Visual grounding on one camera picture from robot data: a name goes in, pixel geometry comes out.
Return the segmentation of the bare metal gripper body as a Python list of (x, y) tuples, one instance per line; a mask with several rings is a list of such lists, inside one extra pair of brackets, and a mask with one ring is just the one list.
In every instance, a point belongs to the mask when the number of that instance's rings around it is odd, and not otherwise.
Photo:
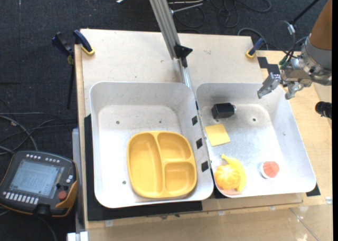
[(299, 55), (280, 66), (284, 82), (297, 82), (305, 86), (312, 82), (321, 85), (332, 84), (332, 59), (328, 56), (317, 58)]

